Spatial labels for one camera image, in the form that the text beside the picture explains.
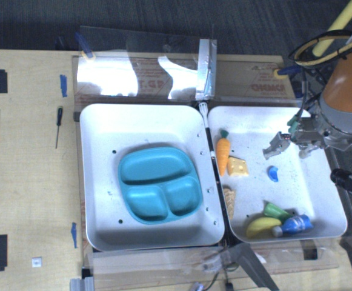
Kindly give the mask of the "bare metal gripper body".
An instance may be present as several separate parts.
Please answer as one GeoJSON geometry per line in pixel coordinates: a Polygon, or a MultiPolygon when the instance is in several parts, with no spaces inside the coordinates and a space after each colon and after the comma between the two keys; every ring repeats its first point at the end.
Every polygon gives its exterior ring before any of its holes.
{"type": "Polygon", "coordinates": [[[290,122],[290,139],[303,149],[331,147],[348,150],[352,147],[352,133],[329,124],[323,117],[302,117],[290,122]]]}

